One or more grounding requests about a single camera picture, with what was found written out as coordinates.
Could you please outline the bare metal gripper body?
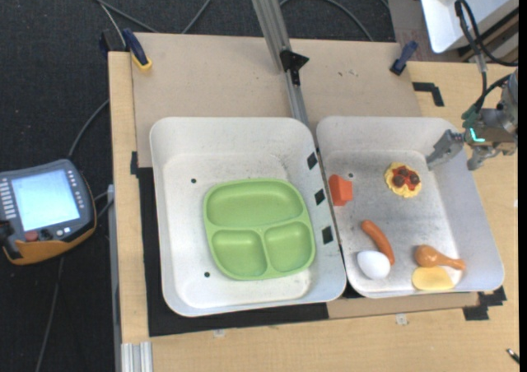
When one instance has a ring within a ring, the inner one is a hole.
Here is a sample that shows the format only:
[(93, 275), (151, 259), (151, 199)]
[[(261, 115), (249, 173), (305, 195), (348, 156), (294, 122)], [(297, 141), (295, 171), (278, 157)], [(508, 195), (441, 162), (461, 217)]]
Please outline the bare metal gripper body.
[(498, 103), (495, 108), (473, 111), (464, 121), (464, 140), (473, 156), (512, 156), (517, 149), (518, 108)]

